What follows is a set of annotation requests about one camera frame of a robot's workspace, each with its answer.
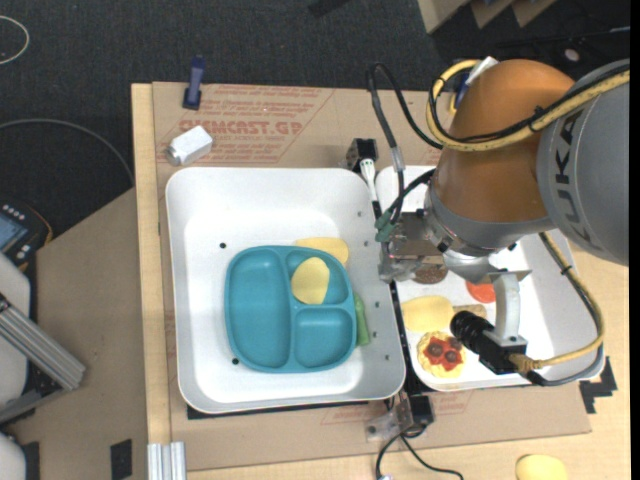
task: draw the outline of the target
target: yellow cable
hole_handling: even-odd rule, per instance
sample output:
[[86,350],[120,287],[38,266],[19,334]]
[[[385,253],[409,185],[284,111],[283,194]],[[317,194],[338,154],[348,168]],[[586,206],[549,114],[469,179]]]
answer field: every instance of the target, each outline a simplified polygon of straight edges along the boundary
[[529,356],[525,354],[511,354],[509,356],[509,361],[511,361],[518,369],[518,373],[526,374],[531,370],[537,370],[539,368],[543,368],[545,366],[552,366],[559,363],[564,363],[567,361],[571,361],[578,357],[581,357],[589,352],[593,352],[596,350],[604,340],[604,318],[602,316],[602,311],[600,310],[600,306],[595,302],[593,296],[587,290],[587,287],[583,284],[581,279],[575,273],[575,271],[571,268],[569,262],[565,259],[564,255],[555,244],[553,239],[548,233],[541,233],[543,235],[543,239],[545,240],[547,247],[549,247],[553,254],[555,254],[558,262],[562,266],[563,272],[565,275],[570,277],[571,280],[576,284],[576,286],[583,292],[584,296],[589,300],[591,306],[593,307],[594,312],[594,320],[596,324],[596,328],[598,330],[598,335],[596,338],[585,347],[582,347],[578,350],[574,350],[573,352],[567,352],[566,354],[560,354],[555,357],[551,357],[549,359],[531,359]]
[[[438,96],[442,92],[445,83],[451,79],[451,77],[460,73],[461,71],[465,71],[473,68],[479,61],[477,60],[466,60],[454,64],[449,69],[447,69],[441,76],[438,78],[431,88],[433,99],[437,100]],[[631,70],[627,69],[620,73],[617,73],[613,76],[610,76],[599,83],[595,84],[593,87],[577,93],[575,96],[567,99],[562,104],[558,105],[557,108],[548,112],[547,114],[535,119],[531,126],[524,126],[521,129],[513,132],[504,137],[496,138],[495,140],[490,140],[487,142],[459,142],[454,139],[449,138],[447,135],[443,134],[437,126],[437,116],[434,115],[435,109],[431,109],[429,105],[427,105],[427,125],[429,130],[433,134],[436,141],[440,142],[443,146],[446,146],[450,149],[455,149],[458,151],[488,151],[490,149],[497,149],[504,146],[509,146],[521,140],[524,140],[534,133],[537,133],[549,126],[555,120],[560,119],[561,117],[569,114],[579,106],[583,105],[587,101],[595,98],[596,96],[603,94],[607,91],[611,91],[620,85],[628,83],[631,79]]]

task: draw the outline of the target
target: gray metal part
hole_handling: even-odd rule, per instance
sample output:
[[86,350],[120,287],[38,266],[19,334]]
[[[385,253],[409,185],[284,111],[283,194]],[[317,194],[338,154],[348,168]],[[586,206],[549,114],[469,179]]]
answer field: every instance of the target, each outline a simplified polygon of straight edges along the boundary
[[591,254],[623,265],[629,264],[629,97],[629,84],[622,85],[547,127],[537,164],[554,224]]
[[491,254],[513,245],[524,235],[554,227],[549,218],[509,223],[467,219],[447,209],[435,190],[427,193],[425,212],[429,233],[440,241],[444,240],[456,252],[469,256]]

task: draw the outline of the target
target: yellow oval object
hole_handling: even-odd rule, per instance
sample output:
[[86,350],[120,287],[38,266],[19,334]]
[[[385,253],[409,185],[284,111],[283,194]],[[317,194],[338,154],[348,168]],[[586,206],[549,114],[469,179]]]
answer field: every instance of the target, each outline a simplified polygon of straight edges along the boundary
[[342,240],[342,238],[334,237],[315,237],[315,238],[301,238],[296,240],[298,247],[309,247],[310,249],[318,249],[331,254],[336,258],[343,266],[347,264],[349,259],[349,246]]
[[453,305],[446,297],[425,295],[402,303],[404,326],[409,331],[436,332],[449,327]]
[[568,480],[564,463],[550,455],[525,455],[516,462],[518,480]]
[[320,258],[304,260],[291,276],[291,292],[304,304],[322,304],[329,288],[329,267]]

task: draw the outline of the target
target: white tray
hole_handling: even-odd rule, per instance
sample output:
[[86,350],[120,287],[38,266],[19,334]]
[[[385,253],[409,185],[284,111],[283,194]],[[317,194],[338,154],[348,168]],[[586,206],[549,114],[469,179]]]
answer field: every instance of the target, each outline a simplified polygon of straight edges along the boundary
[[[405,363],[364,181],[345,169],[190,167],[166,188],[174,282],[178,381],[205,413],[384,399],[397,393]],[[234,364],[224,322],[227,266],[259,245],[339,237],[347,272],[363,299],[371,336],[336,368],[264,373]]]
[[[430,167],[408,166],[405,184],[408,185]],[[376,178],[376,189],[380,204],[386,209],[398,193],[397,175],[392,168],[382,170]],[[405,199],[403,210],[413,211],[424,206],[426,187],[413,190]],[[559,232],[551,233],[565,257],[571,262],[571,251],[566,238]],[[509,270],[531,270],[520,283],[521,318],[520,335],[529,341],[527,354],[536,359],[544,359],[576,350],[589,344],[596,337],[596,329],[583,302],[569,281],[560,274],[559,268],[547,253],[537,235],[524,237],[513,251],[503,251],[492,257],[491,263],[498,268]],[[433,285],[423,285],[414,281],[396,283],[400,302],[406,302],[425,295],[441,295],[454,306],[478,304],[471,297],[465,281],[448,272],[443,281]],[[495,323],[495,303],[485,304],[488,320]],[[443,332],[451,334],[448,328]],[[524,385],[529,382],[518,374],[496,375],[482,365],[478,356],[467,350],[467,361],[462,374],[457,378],[439,378],[422,368],[418,361],[417,344],[421,334],[407,331],[411,364],[418,378],[428,387],[437,391],[458,391],[466,389],[499,386]],[[573,361],[539,370],[550,380],[562,379],[581,372],[591,365],[596,353],[587,354]],[[602,361],[583,378],[598,375]]]

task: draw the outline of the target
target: teal plate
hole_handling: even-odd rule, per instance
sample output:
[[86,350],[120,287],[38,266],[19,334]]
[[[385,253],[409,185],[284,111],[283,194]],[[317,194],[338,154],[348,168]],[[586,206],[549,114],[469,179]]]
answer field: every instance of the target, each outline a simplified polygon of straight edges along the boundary
[[[309,258],[329,267],[322,304],[304,304],[291,292],[291,277]],[[346,361],[356,344],[353,290],[332,255],[295,246],[246,249],[229,264],[225,323],[233,353],[250,368],[272,373],[327,370]]]

